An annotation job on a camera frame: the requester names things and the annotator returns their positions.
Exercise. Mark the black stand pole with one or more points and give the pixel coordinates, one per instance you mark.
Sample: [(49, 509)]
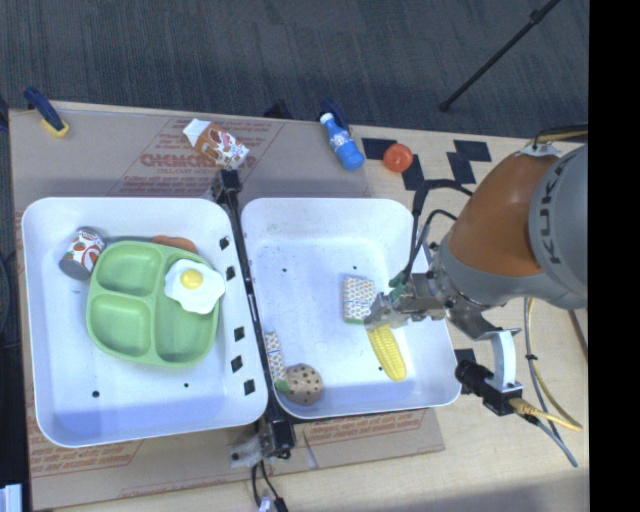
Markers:
[(500, 50)]

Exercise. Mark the thin black and white rod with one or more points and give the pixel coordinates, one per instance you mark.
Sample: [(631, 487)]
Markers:
[(248, 295)]

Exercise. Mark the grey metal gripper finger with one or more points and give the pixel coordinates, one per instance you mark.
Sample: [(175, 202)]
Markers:
[(377, 310), (400, 320)]

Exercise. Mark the green divided plate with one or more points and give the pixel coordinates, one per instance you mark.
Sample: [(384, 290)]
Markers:
[(125, 310)]

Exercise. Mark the brown and white carton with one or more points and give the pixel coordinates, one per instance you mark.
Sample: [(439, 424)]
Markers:
[(217, 142)]

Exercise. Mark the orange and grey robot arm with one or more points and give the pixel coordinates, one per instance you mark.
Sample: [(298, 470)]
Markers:
[(505, 235)]

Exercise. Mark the small orange patterned packet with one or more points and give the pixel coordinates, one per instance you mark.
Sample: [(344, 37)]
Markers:
[(275, 357)]

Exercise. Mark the brown chocolate chip biscuit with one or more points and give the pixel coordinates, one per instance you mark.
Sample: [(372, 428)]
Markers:
[(305, 384)]

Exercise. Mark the white and yellow fried egg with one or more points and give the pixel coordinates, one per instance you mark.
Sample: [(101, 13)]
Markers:
[(195, 287)]

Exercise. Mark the blue bottle white cap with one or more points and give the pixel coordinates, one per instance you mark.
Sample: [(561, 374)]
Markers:
[(345, 145)]

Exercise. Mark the black cylinder on white bracket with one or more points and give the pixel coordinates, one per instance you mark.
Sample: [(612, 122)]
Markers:
[(502, 357)]

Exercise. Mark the brown cardboard board red print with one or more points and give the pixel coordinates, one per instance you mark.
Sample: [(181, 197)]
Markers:
[(125, 150)]

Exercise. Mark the yellow corn cob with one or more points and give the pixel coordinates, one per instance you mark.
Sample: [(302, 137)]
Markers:
[(390, 355)]

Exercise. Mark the brown sausage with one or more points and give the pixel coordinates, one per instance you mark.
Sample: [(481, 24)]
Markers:
[(175, 243)]

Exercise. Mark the orange round fruit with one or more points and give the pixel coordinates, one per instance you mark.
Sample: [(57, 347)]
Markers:
[(398, 157)]

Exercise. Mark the white plastic tray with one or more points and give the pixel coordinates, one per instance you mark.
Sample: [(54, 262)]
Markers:
[(310, 260), (140, 405)]

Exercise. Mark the tomato print can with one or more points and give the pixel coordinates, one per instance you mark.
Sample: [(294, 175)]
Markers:
[(82, 252)]

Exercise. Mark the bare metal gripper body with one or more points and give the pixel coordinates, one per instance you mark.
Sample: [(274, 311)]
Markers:
[(425, 300)]

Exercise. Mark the large orange patterned packet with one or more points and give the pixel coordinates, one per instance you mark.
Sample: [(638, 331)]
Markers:
[(356, 297)]

